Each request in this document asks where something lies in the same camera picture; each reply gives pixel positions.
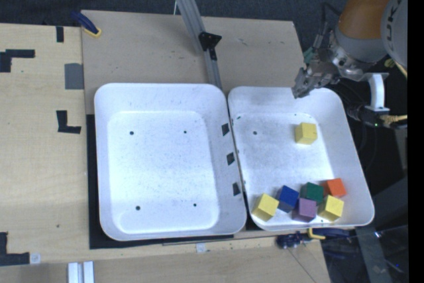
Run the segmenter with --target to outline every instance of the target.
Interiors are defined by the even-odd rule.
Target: wooden table
[[[0,52],[36,52],[35,58],[13,58],[11,72],[0,73],[0,232],[9,233],[8,253],[39,254],[42,263],[0,268],[0,282],[3,277],[7,278],[4,282],[26,282],[25,275],[33,278],[31,282],[38,282],[36,277],[48,282],[43,276],[46,272],[59,273],[68,262],[87,260],[95,261],[96,277],[104,277],[101,282],[118,281],[118,273],[129,273],[127,270],[133,272],[133,280],[127,282],[135,282],[135,272],[142,271],[155,282],[170,270],[176,270],[181,282],[191,282],[189,278],[197,282],[196,277],[206,282],[229,277],[237,277],[231,282],[243,277],[245,282],[257,282],[249,279],[262,274],[275,279],[288,275],[290,281],[329,282],[318,241],[282,251],[265,231],[241,231],[234,239],[206,243],[207,252],[201,254],[195,243],[89,249],[85,115],[93,113],[95,89],[123,79],[207,79],[204,60],[191,51],[181,17],[84,13],[102,29],[100,38],[77,27],[64,27],[64,41],[57,42],[56,27],[0,25]],[[126,25],[118,34],[114,25],[123,22]],[[204,22],[210,32],[223,35],[217,55],[225,93],[238,85],[293,85],[302,63],[293,23],[220,18],[204,18]],[[135,48],[142,51],[142,58],[129,53],[137,51]],[[122,64],[116,65],[119,51]],[[132,68],[134,61],[147,63],[149,68]],[[85,90],[65,88],[65,65],[74,63],[83,64]],[[187,63],[196,64],[187,69]],[[58,132],[58,110],[68,112],[69,126],[81,126],[79,134]],[[257,264],[255,270],[249,264],[252,261]],[[193,262],[193,270],[182,269]]]

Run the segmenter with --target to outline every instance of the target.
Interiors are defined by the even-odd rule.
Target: white tray
[[[249,211],[261,194],[275,197],[283,185],[300,191],[307,182],[321,184],[340,177],[347,190],[341,198],[343,215],[334,222],[316,217],[302,223],[277,209],[267,222],[252,215],[257,226],[283,231],[371,222],[374,205],[337,94],[315,89],[307,97],[294,99],[288,87],[236,87],[228,105]],[[318,139],[311,145],[295,142],[295,127],[302,122],[317,125]]]
[[[107,84],[94,99],[100,223],[118,241],[246,222],[227,101],[209,84]]]

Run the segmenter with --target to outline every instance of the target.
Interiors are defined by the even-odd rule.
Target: block
[[[343,200],[333,197],[332,195],[327,195],[324,201],[319,205],[317,214],[319,217],[333,222],[342,217],[344,205],[345,203]]]
[[[326,192],[329,195],[332,195],[333,197],[340,198],[346,195],[346,188],[341,178],[327,180],[325,182],[325,189],[326,189]]]
[[[295,221],[309,223],[317,216],[317,202],[300,197],[296,207],[291,212],[291,218]]]
[[[311,182],[306,183],[300,189],[300,197],[311,199],[320,204],[324,198],[324,187]]]
[[[318,138],[317,126],[313,123],[300,123],[295,128],[294,135],[296,143],[310,145]]]
[[[279,201],[278,209],[289,213],[295,208],[298,198],[299,192],[288,186],[282,186],[277,193],[277,199]]]
[[[267,194],[262,194],[257,200],[252,210],[252,215],[263,221],[268,221],[275,214],[279,201]]]

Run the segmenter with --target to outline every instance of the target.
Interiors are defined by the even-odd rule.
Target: table
[[[93,113],[91,98],[96,88],[123,81],[205,83],[207,77],[204,60],[191,50],[181,17],[83,13],[101,28],[101,37],[93,38],[78,27],[64,27],[64,41],[58,42],[60,28],[0,25],[0,52],[35,50],[35,58],[12,58],[11,71],[0,73],[0,232],[9,233],[8,253],[39,254],[39,268],[51,270],[68,262],[94,260],[96,275],[101,275],[97,263],[108,272],[122,258],[125,265],[134,267],[140,257],[145,263],[161,258],[182,265],[203,255],[234,274],[245,266],[243,258],[248,262],[258,257],[276,265],[269,275],[305,274],[294,263],[284,268],[284,257],[276,256],[284,251],[264,231],[241,231],[234,239],[206,243],[205,254],[196,253],[195,243],[89,249],[85,115]],[[203,20],[209,32],[223,36],[216,51],[226,94],[238,85],[293,85],[303,58],[292,22]],[[66,65],[83,65],[85,89],[66,88]],[[67,111],[68,126],[81,127],[80,133],[58,132],[56,112],[62,110]],[[304,260],[312,268],[306,270],[308,275],[315,271],[321,277],[313,280],[328,282],[319,242],[309,243],[302,251],[296,262]],[[206,270],[214,268],[209,260],[204,265]],[[24,275],[35,270],[31,267],[8,272],[13,278],[17,272]]]

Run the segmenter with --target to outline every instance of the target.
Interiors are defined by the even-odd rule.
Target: purple cube
[[[278,209],[284,212],[290,212],[296,206],[299,192],[284,185],[278,190],[276,198],[280,201]]]
[[[317,202],[300,197],[291,217],[300,222],[309,223],[317,216]]]

